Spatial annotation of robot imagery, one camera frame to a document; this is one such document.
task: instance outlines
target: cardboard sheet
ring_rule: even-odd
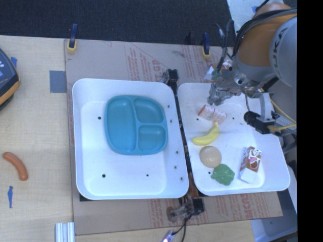
[[[80,196],[75,179],[72,87],[82,78],[158,82],[167,69],[178,70],[178,86],[186,82],[208,82],[203,77],[219,61],[222,49],[211,47],[211,56],[205,59],[201,46],[194,45],[78,40],[76,50],[69,52],[67,42],[64,46],[75,234],[182,225],[181,221],[170,222],[166,214],[169,207],[180,206],[178,199],[89,201]],[[188,225],[282,216],[276,192],[202,199],[205,211],[193,216]]]

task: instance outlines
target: food wrapper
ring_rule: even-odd
[[[206,75],[204,76],[205,80],[212,81],[212,82],[214,81],[212,80],[212,72],[217,68],[217,66],[218,65],[213,65],[208,69],[208,71],[206,72]],[[221,69],[229,69],[231,66],[232,66],[232,60],[228,59],[223,62]]]
[[[243,155],[240,179],[247,183],[253,183],[258,173],[260,161],[261,151],[250,146]]]
[[[204,105],[203,108],[199,111],[198,116],[221,124],[224,119],[226,119],[227,113],[222,112],[216,108],[212,108],[209,105]]]

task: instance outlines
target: hot dog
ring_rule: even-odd
[[[5,160],[16,167],[19,174],[19,179],[21,181],[26,181],[28,179],[28,173],[24,163],[15,154],[11,152],[5,152],[3,157]]]

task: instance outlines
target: blue clamp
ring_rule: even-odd
[[[207,32],[203,33],[202,54],[205,59],[207,59],[211,56],[211,54],[210,54],[210,37],[208,36]]]
[[[74,23],[72,27],[71,39],[67,43],[67,50],[70,52],[74,52],[76,49],[76,34],[77,34],[77,24]]]

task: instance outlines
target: toy banana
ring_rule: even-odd
[[[219,130],[218,130],[218,122],[214,122],[213,127],[211,130],[208,132],[208,134],[204,136],[198,136],[194,137],[192,139],[192,142],[196,145],[208,145],[211,142],[213,142],[219,135]]]

